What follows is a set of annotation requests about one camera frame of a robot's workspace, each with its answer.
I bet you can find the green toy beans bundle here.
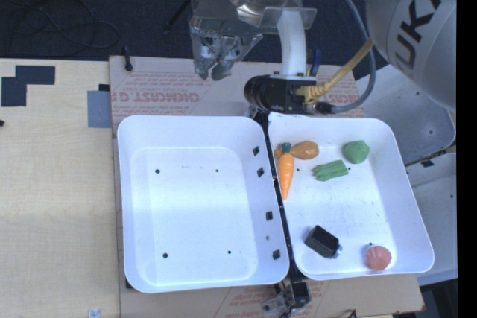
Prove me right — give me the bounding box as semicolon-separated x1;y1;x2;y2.
312;159;350;182

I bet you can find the white plastic tray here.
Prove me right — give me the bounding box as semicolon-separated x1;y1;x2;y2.
267;112;436;282
116;114;291;294

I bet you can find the thin black rod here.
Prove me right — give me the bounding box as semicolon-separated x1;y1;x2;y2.
256;110;305;287

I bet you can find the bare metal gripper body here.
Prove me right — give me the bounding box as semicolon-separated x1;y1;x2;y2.
189;0;310;50

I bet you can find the orange toy drumstick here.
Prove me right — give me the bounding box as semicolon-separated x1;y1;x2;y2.
274;140;320;162

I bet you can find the pink ribbed round toy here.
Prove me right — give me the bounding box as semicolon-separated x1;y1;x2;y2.
364;245;394;271

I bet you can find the black cylinder on white bracket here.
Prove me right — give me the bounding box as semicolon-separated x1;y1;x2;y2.
244;7;318;113

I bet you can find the orange toy carrot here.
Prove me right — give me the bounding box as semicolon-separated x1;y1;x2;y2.
278;142;296;202

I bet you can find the green toy pepper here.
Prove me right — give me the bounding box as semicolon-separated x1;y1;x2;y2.
343;139;371;165

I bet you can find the brown cardboard board red print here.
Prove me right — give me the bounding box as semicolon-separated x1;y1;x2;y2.
108;54;426;318

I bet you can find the black block with wires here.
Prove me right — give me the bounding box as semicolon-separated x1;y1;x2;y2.
289;281;312;312

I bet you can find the small black box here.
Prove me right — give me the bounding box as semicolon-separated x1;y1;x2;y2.
303;224;344;259

